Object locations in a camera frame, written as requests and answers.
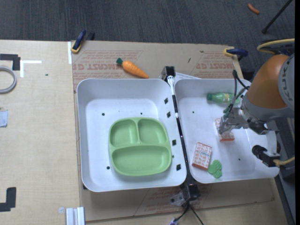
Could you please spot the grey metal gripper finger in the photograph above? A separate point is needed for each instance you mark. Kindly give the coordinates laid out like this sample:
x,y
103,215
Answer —
x,y
223,126
231,128

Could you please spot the orange carrot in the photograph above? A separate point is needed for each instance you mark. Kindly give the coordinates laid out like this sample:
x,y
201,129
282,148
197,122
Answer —
x,y
133,69

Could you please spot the green plastic bottle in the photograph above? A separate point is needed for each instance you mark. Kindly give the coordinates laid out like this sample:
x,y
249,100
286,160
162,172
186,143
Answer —
x,y
218,97

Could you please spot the green divided plate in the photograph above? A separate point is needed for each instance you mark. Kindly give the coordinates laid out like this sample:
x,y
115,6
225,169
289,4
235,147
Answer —
x,y
140,156

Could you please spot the brown cardboard board red print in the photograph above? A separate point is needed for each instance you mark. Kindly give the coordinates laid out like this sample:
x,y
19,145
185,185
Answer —
x,y
112,205

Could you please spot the white plastic tray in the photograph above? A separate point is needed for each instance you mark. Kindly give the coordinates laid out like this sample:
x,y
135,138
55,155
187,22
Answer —
x,y
201,125
98,130

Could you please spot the orange sausage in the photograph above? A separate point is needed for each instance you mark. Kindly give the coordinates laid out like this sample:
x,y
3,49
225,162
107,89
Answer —
x,y
253,9

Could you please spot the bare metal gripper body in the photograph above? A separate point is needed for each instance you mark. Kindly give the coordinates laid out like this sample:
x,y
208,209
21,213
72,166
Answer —
x,y
237,118

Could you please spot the thin black and white rod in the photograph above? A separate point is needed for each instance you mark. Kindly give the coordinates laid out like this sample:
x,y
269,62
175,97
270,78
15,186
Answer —
x,y
179,123

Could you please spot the white paper sheet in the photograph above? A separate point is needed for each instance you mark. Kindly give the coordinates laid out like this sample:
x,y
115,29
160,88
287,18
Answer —
x,y
185,75

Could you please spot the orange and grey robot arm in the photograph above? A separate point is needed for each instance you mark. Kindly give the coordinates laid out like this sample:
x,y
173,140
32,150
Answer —
x,y
267,88

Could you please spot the black cylinder on white bracket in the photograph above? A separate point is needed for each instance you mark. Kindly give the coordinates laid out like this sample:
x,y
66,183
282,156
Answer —
x,y
264,155

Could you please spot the green ridged toy vegetable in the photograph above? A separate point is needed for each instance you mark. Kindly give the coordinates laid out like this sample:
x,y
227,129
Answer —
x,y
215,168

